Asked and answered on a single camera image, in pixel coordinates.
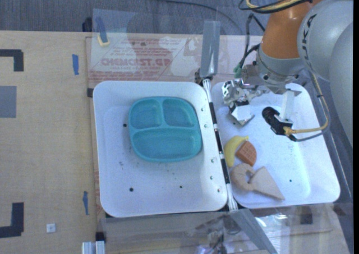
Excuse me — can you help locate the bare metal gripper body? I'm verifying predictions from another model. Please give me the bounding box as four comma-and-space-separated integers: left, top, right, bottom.
238, 63, 294, 100

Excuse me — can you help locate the yellow banana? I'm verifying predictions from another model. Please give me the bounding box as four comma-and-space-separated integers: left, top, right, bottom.
223, 135, 250, 168

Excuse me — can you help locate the orange waffle biscuit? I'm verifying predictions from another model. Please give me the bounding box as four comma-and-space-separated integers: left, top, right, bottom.
234, 140, 258, 168

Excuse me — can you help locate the tan croissant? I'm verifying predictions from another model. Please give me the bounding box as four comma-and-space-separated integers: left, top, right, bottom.
230, 163, 256, 192

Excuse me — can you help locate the white plastic tray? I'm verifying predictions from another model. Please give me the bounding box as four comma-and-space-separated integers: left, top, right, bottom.
210, 81, 342, 210
92, 80, 229, 218

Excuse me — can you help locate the tan pizza slice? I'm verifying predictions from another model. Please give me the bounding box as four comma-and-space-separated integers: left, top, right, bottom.
247, 166, 286, 201

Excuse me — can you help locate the teal divided plate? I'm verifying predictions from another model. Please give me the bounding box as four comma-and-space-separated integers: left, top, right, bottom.
127, 96, 204, 164

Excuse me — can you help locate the brown cardboard board red print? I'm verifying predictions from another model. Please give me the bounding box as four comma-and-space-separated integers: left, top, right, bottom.
85, 35, 346, 234

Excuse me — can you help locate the black cylinder on white bracket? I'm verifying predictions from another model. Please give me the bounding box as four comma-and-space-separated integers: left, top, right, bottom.
261, 89, 302, 136

